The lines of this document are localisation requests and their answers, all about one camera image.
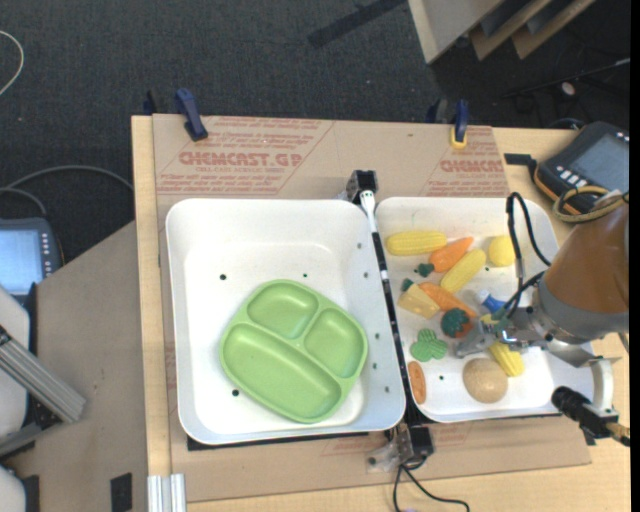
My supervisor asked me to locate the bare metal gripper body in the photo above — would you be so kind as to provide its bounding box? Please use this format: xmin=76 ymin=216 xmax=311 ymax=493
xmin=492 ymin=304 xmax=600 ymax=367

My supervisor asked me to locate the blue and white bottle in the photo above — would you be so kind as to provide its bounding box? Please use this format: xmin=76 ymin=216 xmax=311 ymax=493
xmin=474 ymin=289 xmax=509 ymax=317

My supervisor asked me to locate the red tomato with green top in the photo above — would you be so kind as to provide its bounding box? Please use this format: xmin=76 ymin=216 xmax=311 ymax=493
xmin=440 ymin=307 xmax=474 ymax=340

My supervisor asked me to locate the yellow corn cob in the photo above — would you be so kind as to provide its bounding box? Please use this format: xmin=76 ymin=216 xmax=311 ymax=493
xmin=385 ymin=229 xmax=448 ymax=257
xmin=487 ymin=340 xmax=526 ymax=378
xmin=439 ymin=248 xmax=488 ymax=295

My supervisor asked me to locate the tan round bread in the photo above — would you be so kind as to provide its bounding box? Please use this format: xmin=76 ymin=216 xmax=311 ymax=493
xmin=462 ymin=357 xmax=510 ymax=404

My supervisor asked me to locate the green broccoli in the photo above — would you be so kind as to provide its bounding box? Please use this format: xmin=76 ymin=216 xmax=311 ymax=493
xmin=410 ymin=328 xmax=449 ymax=363

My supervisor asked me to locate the orange carrot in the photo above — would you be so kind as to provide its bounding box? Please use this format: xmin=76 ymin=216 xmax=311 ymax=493
xmin=417 ymin=236 xmax=475 ymax=278
xmin=401 ymin=278 xmax=479 ymax=320

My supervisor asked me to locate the yellow cheese wedge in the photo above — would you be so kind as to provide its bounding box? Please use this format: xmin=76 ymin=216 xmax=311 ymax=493
xmin=397 ymin=283 xmax=442 ymax=320

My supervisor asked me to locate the yellow lemon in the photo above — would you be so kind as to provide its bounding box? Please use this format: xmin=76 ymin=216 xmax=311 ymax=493
xmin=487 ymin=234 xmax=518 ymax=268

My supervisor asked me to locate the white plastic tray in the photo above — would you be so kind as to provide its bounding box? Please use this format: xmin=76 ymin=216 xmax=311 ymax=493
xmin=373 ymin=196 xmax=597 ymax=424
xmin=164 ymin=198 xmax=408 ymax=446

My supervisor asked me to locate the thin black and white rod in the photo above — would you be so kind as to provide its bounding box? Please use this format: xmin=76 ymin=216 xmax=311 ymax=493
xmin=359 ymin=191 xmax=409 ymax=417

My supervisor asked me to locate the green divided plate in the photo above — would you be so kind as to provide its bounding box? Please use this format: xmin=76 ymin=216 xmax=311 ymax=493
xmin=218 ymin=278 xmax=370 ymax=425

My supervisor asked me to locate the brown cardboard board red print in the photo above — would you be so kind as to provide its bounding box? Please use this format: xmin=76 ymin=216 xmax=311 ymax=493
xmin=151 ymin=113 xmax=593 ymax=503

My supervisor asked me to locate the black cylinder on white bracket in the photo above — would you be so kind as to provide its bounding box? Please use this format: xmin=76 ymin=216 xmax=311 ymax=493
xmin=551 ymin=357 xmax=622 ymax=444

